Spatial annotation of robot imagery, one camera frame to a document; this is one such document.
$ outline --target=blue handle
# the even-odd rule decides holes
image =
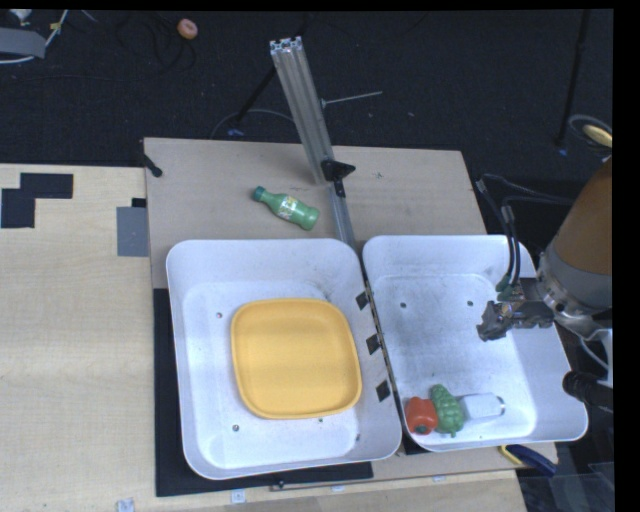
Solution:
[[[509,444],[507,450],[518,457],[524,464],[537,469],[544,476],[551,478],[556,474],[557,466],[544,455],[521,444]]]

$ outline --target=orange plate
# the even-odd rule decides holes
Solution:
[[[231,350],[242,400],[263,418],[337,414],[360,398],[362,377],[351,328],[330,302],[249,302],[231,322]]]

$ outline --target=bottle cap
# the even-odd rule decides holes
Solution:
[[[264,194],[264,192],[265,192],[264,187],[256,187],[256,189],[253,191],[254,201],[260,201],[260,198],[262,197],[262,194]]]

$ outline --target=white tray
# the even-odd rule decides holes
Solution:
[[[191,240],[174,246],[167,276],[178,371],[183,448],[192,469],[222,480],[291,469],[364,462],[397,450],[402,426],[354,251],[336,240]],[[356,405],[324,418],[269,420],[243,403],[233,370],[230,324],[254,300],[309,297],[340,308],[362,372]]]
[[[522,246],[521,255],[521,276],[535,277]],[[555,327],[512,329],[487,342],[478,336],[508,256],[504,236],[381,236],[365,244],[364,266],[402,406],[412,396],[427,398],[437,383],[454,396],[491,392],[505,402],[503,416],[465,425],[456,437],[410,434],[425,449],[572,441],[587,429],[585,406],[562,389],[570,366]]]

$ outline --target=green bottle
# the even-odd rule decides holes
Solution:
[[[271,194],[264,187],[256,187],[253,199],[265,203],[278,217],[298,224],[307,231],[315,226],[320,212],[313,206],[287,194]]]

